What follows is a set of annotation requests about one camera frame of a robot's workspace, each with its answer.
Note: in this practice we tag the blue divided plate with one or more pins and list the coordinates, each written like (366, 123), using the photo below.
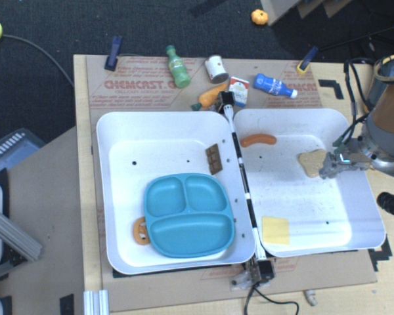
(190, 228)

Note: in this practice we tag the white and orange carton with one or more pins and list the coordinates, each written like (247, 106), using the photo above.
(239, 90)

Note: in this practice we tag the orange toy pumpkin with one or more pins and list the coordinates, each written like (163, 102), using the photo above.
(259, 17)

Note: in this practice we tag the orange toy carrot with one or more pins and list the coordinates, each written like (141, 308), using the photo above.
(210, 97)

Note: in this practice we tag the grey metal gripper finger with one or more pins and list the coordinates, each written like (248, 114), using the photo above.
(332, 159)
(327, 172)

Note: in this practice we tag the blue plastic bottle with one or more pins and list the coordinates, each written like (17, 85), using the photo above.
(269, 84)

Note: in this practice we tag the brown toy chocolate bar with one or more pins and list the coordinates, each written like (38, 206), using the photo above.
(214, 159)

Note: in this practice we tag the green plastic bottle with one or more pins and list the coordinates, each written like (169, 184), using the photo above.
(178, 69)

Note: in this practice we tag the orange toy sausage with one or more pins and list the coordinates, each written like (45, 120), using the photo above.
(258, 140)

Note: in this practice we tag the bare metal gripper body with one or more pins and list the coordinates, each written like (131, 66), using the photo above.
(359, 161)

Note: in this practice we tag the white small can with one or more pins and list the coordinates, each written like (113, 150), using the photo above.
(216, 67)

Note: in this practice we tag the thin black and white rod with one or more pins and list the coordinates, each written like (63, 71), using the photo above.
(246, 189)

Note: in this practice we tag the white plastic tray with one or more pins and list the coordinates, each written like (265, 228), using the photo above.
(131, 189)
(298, 202)

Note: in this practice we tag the beige toy bread slice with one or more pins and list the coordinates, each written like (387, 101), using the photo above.
(311, 162)

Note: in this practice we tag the orange toy pretzel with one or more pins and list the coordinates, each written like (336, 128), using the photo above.
(138, 238)

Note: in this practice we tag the brown cardboard board red print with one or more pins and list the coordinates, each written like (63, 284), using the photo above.
(144, 87)

